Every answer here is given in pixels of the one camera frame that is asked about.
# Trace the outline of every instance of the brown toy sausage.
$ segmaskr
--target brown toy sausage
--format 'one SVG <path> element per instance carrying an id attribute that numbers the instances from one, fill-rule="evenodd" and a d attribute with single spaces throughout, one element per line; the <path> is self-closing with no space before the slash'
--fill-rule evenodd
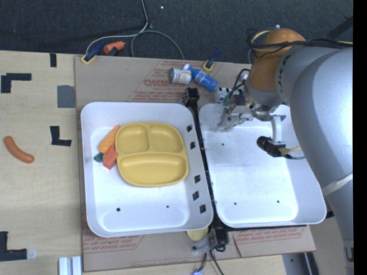
<path id="1" fill-rule="evenodd" d="M 9 150 L 9 152 L 25 163 L 32 163 L 34 161 L 34 157 L 31 154 L 23 152 L 18 146 L 15 144 L 14 139 L 11 136 L 6 136 L 4 138 L 5 146 Z"/>

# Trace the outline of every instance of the cardboard sheet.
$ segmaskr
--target cardboard sheet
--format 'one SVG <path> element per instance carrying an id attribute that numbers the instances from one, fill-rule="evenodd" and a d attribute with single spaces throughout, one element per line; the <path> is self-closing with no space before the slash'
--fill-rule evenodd
<path id="1" fill-rule="evenodd" d="M 194 68 L 204 62 L 146 58 L 97 57 L 88 66 L 75 56 L 77 114 L 95 101 L 135 101 L 180 103 L 187 85 L 170 84 L 170 68 L 182 69 L 185 63 Z M 217 62 L 210 75 L 219 87 L 231 87 L 246 64 Z M 214 102 L 213 93 L 192 82 L 200 93 L 199 108 Z M 200 262 L 202 255 L 192 255 L 185 232 L 102 238 L 88 228 L 85 216 L 83 156 L 78 121 L 79 167 L 82 205 L 82 240 L 84 271 L 132 268 Z M 269 256 L 315 250 L 311 231 L 306 227 L 230 231 L 226 251 L 216 252 L 218 260 Z"/>

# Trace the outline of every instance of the gray cable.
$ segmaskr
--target gray cable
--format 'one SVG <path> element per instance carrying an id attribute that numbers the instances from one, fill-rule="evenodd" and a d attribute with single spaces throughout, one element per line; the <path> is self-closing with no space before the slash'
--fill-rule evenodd
<path id="1" fill-rule="evenodd" d="M 176 47 L 176 49 L 179 51 L 179 53 L 180 53 L 180 55 L 181 55 L 181 57 L 182 57 L 182 60 L 185 60 L 185 56 L 184 56 L 183 52 L 181 51 L 180 47 L 176 44 L 176 42 L 175 42 L 175 41 L 173 41 L 173 39 L 172 39 L 171 37 L 169 37 L 169 36 L 167 36 L 166 34 L 163 34 L 163 33 L 161 33 L 161 32 L 158 32 L 158 31 L 156 31 L 156 30 L 145 30 L 145 31 L 143 31 L 143 32 L 141 32 L 141 33 L 136 34 L 136 35 L 132 38 L 132 40 L 131 40 L 131 46 L 130 46 L 130 48 L 131 48 L 131 56 L 135 57 L 135 53 L 134 53 L 134 41 L 135 41 L 135 39 L 136 39 L 137 37 L 141 36 L 142 34 L 147 34 L 147 33 L 159 34 L 159 35 L 161 35 L 161 36 L 164 36 L 164 37 L 165 37 L 165 38 L 167 38 L 168 40 L 170 40 L 170 41 L 171 41 L 171 43 L 172 43 L 172 44 Z"/>

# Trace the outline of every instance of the white container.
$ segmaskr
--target white container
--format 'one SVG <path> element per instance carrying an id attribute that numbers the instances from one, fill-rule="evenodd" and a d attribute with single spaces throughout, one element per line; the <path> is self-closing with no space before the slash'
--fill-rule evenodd
<path id="1" fill-rule="evenodd" d="M 117 124 L 151 121 L 170 124 L 182 135 L 188 176 L 162 187 L 134 187 L 117 166 L 93 158 L 99 142 Z M 191 112 L 170 103 L 90 103 L 81 112 L 87 222 L 101 237 L 196 230 L 207 227 L 213 209 Z"/>
<path id="2" fill-rule="evenodd" d="M 199 117 L 219 218 L 234 228 L 320 223 L 326 206 L 320 186 L 306 159 L 273 158 L 261 150 L 259 136 L 272 136 L 269 121 L 257 119 L 219 132 L 223 105 L 207 104 Z M 287 148 L 298 146 L 290 111 L 281 105 Z M 302 150 L 291 153 L 303 156 Z"/>

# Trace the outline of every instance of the table surface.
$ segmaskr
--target table surface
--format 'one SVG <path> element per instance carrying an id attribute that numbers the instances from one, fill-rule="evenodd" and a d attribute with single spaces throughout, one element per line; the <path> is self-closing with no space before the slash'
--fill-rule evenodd
<path id="1" fill-rule="evenodd" d="M 0 274 L 57 274 L 60 257 L 81 256 L 81 213 L 76 109 L 57 107 L 57 86 L 74 86 L 74 55 L 0 51 L 0 74 L 31 73 L 31 81 L 12 81 L 0 94 L 0 136 L 10 135 L 35 156 L 20 162 L 0 146 L 0 231 L 8 249 L 36 250 L 35 259 L 0 262 Z M 70 147 L 52 146 L 50 126 Z M 219 262 L 225 274 L 286 274 L 282 256 Z M 93 272 L 99 274 L 192 274 L 200 264 L 179 264 Z M 218 274 L 208 262 L 205 274 Z"/>

